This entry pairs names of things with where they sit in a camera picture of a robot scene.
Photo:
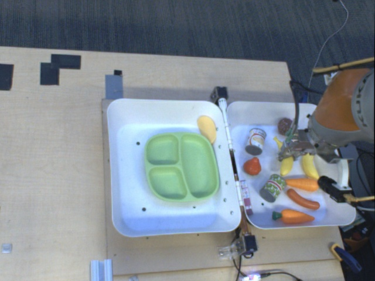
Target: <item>metal bracket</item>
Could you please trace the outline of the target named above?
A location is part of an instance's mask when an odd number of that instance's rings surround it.
[[[247,234],[234,240],[229,246],[219,247],[219,259],[234,259],[241,255],[253,256],[258,250],[255,236]]]
[[[105,75],[105,98],[108,100],[116,100],[123,97],[122,75]]]
[[[4,254],[9,254],[12,252],[13,245],[12,244],[2,244],[1,252]]]
[[[91,261],[91,281],[113,281],[112,259]]]

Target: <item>white tray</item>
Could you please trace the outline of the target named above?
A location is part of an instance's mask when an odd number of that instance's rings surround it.
[[[312,114],[315,105],[299,105],[299,129],[307,127],[307,115]],[[273,140],[276,135],[283,141],[277,131],[277,123],[281,118],[294,118],[295,108],[293,103],[274,103],[274,102],[234,102],[229,105],[227,110],[230,124],[230,133],[235,150],[236,165],[240,180],[246,180],[250,192],[250,200],[253,208],[253,214],[248,216],[249,221],[256,227],[262,229],[275,228],[293,228],[293,227],[317,227],[317,226],[337,226],[350,224],[356,215],[354,207],[347,203],[336,203],[321,189],[314,193],[297,190],[304,197],[318,201],[321,204],[320,209],[308,210],[303,208],[286,195],[286,190],[276,199],[274,203],[266,202],[259,195],[259,190],[268,180],[270,175],[279,174],[280,162],[277,160],[278,148]],[[243,164],[253,156],[245,151],[246,141],[251,128],[258,127],[266,131],[263,153],[257,156],[260,160],[262,171],[257,176],[250,176],[243,170]],[[341,160],[338,164],[329,165],[319,156],[314,158],[315,166],[319,175],[328,176],[336,181],[348,178],[348,165],[346,160]],[[294,162],[292,171],[286,177],[304,176],[300,159]],[[272,220],[273,211],[281,211],[285,208],[292,208],[313,215],[315,220],[306,224],[284,225],[281,221]]]
[[[107,115],[112,220],[120,234],[141,237],[228,232],[237,228],[241,214],[223,118],[217,106],[206,101],[119,99],[110,104]],[[147,183],[145,144],[159,133],[199,133],[197,119],[201,115],[211,117],[218,128],[213,149],[219,168],[219,190],[203,201],[163,201]]]

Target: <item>black tape mark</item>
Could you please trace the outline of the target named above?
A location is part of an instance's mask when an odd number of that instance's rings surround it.
[[[65,54],[52,54],[51,55],[52,68],[72,68],[75,70],[81,69],[81,56],[80,55],[65,55]]]
[[[40,63],[40,85],[59,85],[59,69],[50,63]]]
[[[10,91],[13,81],[13,64],[0,64],[0,90]]]

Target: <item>gray carpet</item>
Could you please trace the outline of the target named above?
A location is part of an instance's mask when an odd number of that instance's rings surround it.
[[[349,19],[318,66],[374,56],[375,0],[342,1]],[[0,0],[0,45],[278,60],[308,85],[345,17],[332,0]]]

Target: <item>toy carrot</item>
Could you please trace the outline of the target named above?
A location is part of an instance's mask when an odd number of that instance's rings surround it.
[[[319,188],[318,181],[309,178],[285,179],[288,186],[306,191],[316,191]]]
[[[279,218],[284,224],[300,224],[303,222],[311,222],[315,219],[311,215],[293,209],[284,209],[281,213],[274,211],[272,213],[272,219],[278,220]]]

